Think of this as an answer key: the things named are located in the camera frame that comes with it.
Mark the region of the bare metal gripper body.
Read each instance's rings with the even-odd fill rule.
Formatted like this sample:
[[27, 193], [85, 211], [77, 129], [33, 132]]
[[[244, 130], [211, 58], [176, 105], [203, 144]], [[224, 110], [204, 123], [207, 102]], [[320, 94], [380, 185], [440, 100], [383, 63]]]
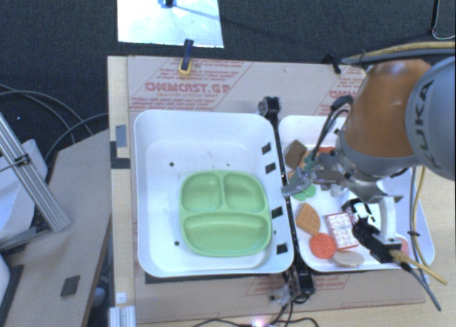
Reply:
[[332, 197], [353, 193], [357, 198], [378, 197], [378, 178], [358, 169], [338, 152], [321, 153], [313, 164], [314, 182], [330, 192]]

